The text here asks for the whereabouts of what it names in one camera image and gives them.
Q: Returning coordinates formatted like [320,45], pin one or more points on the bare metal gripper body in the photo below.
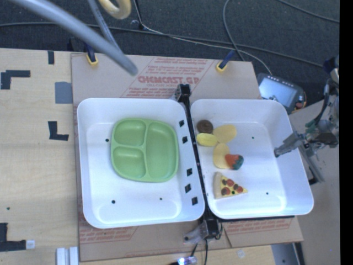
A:
[326,138]

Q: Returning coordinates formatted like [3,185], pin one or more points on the green divided plate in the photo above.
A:
[160,150]

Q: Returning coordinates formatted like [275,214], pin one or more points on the pizza slice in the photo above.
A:
[224,188]

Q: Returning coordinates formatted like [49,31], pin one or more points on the red and green strawberry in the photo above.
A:
[235,161]

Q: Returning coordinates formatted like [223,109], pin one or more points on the white plastic tray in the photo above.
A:
[132,203]
[264,170]

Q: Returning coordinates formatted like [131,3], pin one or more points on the brown doughnut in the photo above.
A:
[205,126]

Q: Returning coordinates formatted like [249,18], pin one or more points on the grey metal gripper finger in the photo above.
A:
[289,145]
[308,148]

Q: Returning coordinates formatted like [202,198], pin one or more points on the thin black rod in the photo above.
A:
[196,153]

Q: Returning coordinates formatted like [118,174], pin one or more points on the brown cardboard board red print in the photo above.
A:
[165,73]

